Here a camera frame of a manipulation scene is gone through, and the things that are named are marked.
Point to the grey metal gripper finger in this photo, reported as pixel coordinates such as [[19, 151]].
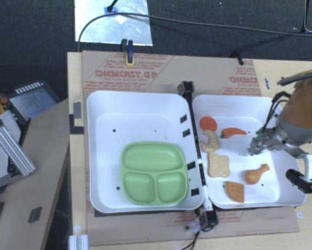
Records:
[[264, 147], [253, 147]]

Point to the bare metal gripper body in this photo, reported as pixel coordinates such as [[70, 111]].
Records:
[[273, 137]]

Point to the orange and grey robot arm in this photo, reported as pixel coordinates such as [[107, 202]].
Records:
[[302, 105]]

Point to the orange toy carrot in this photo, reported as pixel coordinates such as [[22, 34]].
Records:
[[234, 132]]

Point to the orange toy chicken drumstick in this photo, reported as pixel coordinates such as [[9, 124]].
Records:
[[253, 176]]

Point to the beige toy bread slice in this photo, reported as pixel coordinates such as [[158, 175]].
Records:
[[218, 165]]

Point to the beige toy croissant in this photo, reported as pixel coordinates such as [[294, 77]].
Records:
[[212, 142]]

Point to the white plastic tray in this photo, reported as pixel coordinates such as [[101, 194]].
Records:
[[135, 118], [252, 194]]

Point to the orange toy waffle piece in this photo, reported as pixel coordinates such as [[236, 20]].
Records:
[[236, 191]]

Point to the red-orange round slice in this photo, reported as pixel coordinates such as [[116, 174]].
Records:
[[207, 123]]

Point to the thin black and white rod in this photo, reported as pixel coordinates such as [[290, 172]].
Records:
[[197, 150]]

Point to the green divided plate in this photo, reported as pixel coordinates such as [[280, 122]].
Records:
[[151, 170]]

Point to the brown cardboard board, red print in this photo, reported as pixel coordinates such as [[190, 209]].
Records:
[[155, 72]]

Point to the black cylinder on white bracket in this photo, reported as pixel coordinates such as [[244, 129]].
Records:
[[299, 179]]

